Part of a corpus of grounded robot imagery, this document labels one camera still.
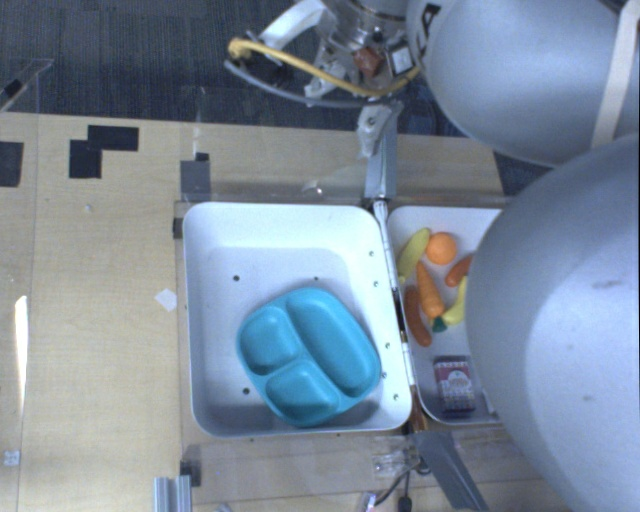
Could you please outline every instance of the yellow cable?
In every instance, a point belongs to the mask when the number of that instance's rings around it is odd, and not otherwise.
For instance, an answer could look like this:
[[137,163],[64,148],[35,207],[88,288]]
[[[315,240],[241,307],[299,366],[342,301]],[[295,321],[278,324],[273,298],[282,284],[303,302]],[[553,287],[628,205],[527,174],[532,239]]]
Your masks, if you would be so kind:
[[406,75],[396,80],[389,87],[384,89],[367,89],[366,87],[360,87],[359,85],[352,84],[351,82],[347,82],[346,80],[342,80],[337,78],[326,71],[323,71],[316,66],[309,64],[308,62],[291,55],[290,53],[283,52],[282,50],[276,50],[275,48],[271,48],[266,44],[256,43],[255,41],[249,41],[247,39],[238,39],[234,38],[229,43],[229,55],[231,55],[232,59],[247,59],[251,56],[251,52],[258,52],[264,55],[271,55],[276,59],[286,62],[291,66],[298,68],[310,75],[316,76],[321,80],[325,80],[326,82],[330,82],[341,89],[352,92],[353,94],[357,94],[359,96],[370,96],[373,98],[377,98],[380,96],[386,96],[387,94],[391,94],[392,92],[401,89],[405,85],[407,85],[411,80],[413,80],[420,69],[416,66],[410,69]]

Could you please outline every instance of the blue divided plate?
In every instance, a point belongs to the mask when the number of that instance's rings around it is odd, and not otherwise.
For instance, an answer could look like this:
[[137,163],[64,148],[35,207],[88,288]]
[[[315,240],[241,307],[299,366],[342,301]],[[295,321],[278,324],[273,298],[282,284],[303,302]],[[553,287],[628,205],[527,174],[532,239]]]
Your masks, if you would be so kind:
[[236,349],[271,410],[296,427],[345,412],[380,379],[380,358],[362,327],[318,288],[289,292],[252,313]]

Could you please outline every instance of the toy banana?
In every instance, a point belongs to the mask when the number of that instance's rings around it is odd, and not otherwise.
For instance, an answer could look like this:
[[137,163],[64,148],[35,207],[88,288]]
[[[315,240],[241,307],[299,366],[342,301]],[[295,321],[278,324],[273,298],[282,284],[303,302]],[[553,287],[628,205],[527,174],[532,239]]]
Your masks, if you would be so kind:
[[400,284],[404,284],[416,268],[416,265],[420,260],[420,256],[422,256],[422,253],[429,243],[430,236],[431,231],[427,228],[423,228],[416,232],[406,243],[402,251],[400,251],[398,264],[396,265]]
[[458,285],[458,296],[447,311],[442,314],[444,323],[451,326],[464,320],[464,297],[467,293],[467,276],[464,276]]

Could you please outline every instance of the toy orange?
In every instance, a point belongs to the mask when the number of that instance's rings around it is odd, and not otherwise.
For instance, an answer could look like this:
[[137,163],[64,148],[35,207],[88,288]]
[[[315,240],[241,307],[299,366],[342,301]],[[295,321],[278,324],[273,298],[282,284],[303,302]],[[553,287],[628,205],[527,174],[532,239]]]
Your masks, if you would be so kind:
[[431,235],[425,254],[431,263],[447,265],[451,263],[458,253],[456,241],[448,233],[435,233]]

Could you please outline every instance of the cable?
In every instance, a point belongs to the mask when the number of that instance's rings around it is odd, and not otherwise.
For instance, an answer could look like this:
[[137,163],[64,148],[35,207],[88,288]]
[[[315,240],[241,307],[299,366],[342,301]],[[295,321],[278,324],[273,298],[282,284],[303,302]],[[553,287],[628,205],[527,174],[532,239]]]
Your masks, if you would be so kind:
[[366,87],[360,87],[359,85],[352,84],[351,82],[347,82],[346,80],[342,80],[341,78],[337,78],[326,71],[309,64],[307,61],[302,60],[290,53],[283,52],[282,50],[276,50],[275,48],[271,48],[266,44],[256,43],[255,41],[248,41],[246,39],[238,39],[234,38],[229,43],[229,55],[231,55],[232,59],[247,59],[251,56],[251,52],[262,53],[263,55],[271,55],[276,59],[285,62],[294,68],[300,69],[313,75],[315,77],[320,78],[326,82],[330,82],[341,89],[349,91],[353,94],[357,94],[359,96],[367,96],[379,98],[380,96],[386,96],[387,94],[391,94],[392,92],[397,91],[398,89],[402,89],[405,85],[407,85],[411,80],[413,80],[420,69],[416,66],[410,69],[406,75],[396,80],[389,87],[385,87],[384,89],[367,89]]
[[398,500],[398,512],[411,512],[413,508],[413,502],[409,498],[409,478],[411,477],[411,471],[407,473],[407,477],[404,481],[404,496]]
[[416,469],[418,466],[420,466],[420,464],[422,463],[422,460],[420,460],[420,462],[414,464],[413,466],[411,466],[410,468],[405,469],[402,473],[400,473],[400,475],[398,476],[398,478],[395,479],[395,481],[391,484],[391,487],[389,487],[389,489],[387,489],[384,493],[382,493],[382,496],[380,496],[379,498],[376,498],[376,506],[384,503],[387,498],[389,496],[391,496],[391,494],[393,493],[393,491],[396,490],[396,488],[400,485],[400,483],[402,482],[402,480],[404,478],[407,477],[407,475],[409,473],[411,473],[412,470]]
[[297,101],[298,103],[304,103],[306,105],[312,105],[315,107],[326,107],[326,108],[344,108],[344,109],[354,108],[355,109],[355,108],[368,107],[372,105],[380,105],[384,103],[382,101],[348,101],[348,100],[327,100],[327,99],[318,99],[318,98],[307,98],[306,96],[303,96],[301,94],[285,91],[271,84],[263,82],[259,78],[256,78],[251,73],[249,73],[246,69],[236,66],[231,61],[225,60],[224,67],[228,71],[233,73],[235,76],[237,76],[238,78],[241,78],[242,80],[250,83],[251,85],[255,85],[256,87],[259,87],[263,91],[269,92],[271,94],[275,94],[287,100]]

